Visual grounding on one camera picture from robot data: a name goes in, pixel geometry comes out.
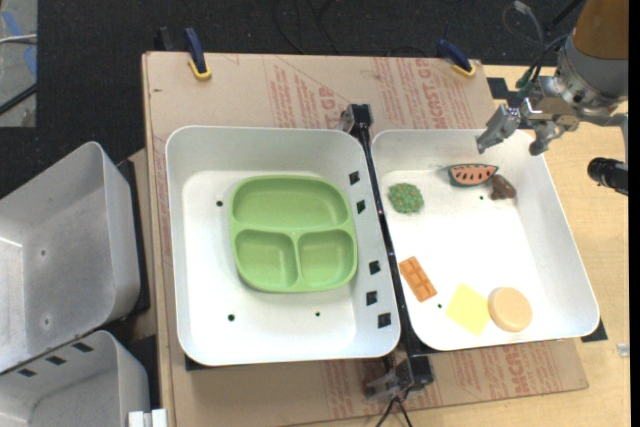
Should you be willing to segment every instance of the black fabric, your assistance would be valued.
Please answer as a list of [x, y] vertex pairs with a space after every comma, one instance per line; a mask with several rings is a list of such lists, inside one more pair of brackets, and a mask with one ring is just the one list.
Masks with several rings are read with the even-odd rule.
[[[434, 56], [451, 20], [448, 40], [470, 58], [530, 64], [539, 54], [502, 22], [515, 0], [464, 0], [457, 11], [443, 0], [276, 1], [39, 0], [37, 128], [0, 129], [0, 196], [85, 141], [116, 162], [144, 146], [140, 59], [160, 27], [179, 49], [191, 26], [213, 52]], [[546, 24], [573, 0], [520, 1]], [[579, 7], [548, 41], [570, 30]], [[535, 37], [526, 17], [513, 20]]]

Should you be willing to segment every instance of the cardboard sheet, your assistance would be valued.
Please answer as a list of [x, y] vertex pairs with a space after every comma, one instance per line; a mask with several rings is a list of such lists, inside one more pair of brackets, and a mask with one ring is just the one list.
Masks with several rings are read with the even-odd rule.
[[[350, 103], [371, 106], [373, 132], [483, 128], [494, 103], [481, 63], [466, 78], [440, 59], [207, 54], [212, 77], [200, 82], [188, 57], [151, 52], [142, 63], [160, 379], [170, 420], [179, 427], [275, 427], [381, 414], [386, 402], [364, 394], [364, 384], [384, 373], [379, 360], [187, 370], [176, 333], [165, 143], [186, 125], [335, 128]], [[588, 386], [573, 340], [440, 352], [430, 361], [435, 382], [410, 394], [408, 410]]]

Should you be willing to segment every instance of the round tan toy food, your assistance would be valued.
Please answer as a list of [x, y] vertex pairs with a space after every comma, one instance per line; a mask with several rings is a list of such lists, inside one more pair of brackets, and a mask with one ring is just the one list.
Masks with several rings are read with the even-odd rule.
[[500, 329], [518, 333], [533, 317], [529, 300], [515, 288], [496, 288], [489, 295], [489, 314]]

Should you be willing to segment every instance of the green divided plate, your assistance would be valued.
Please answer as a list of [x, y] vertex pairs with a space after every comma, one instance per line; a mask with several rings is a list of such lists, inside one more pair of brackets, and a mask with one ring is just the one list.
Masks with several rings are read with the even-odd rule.
[[349, 203], [322, 178], [243, 180], [231, 194], [229, 224], [238, 272], [258, 290], [331, 290], [348, 283], [358, 266]]

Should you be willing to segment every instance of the watermelon slice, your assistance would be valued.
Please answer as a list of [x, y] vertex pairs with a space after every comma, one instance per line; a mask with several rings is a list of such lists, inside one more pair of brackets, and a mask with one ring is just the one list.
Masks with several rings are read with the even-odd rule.
[[498, 171], [498, 166], [491, 164], [458, 164], [451, 166], [448, 171], [451, 185], [473, 187], [491, 180], [491, 177]]

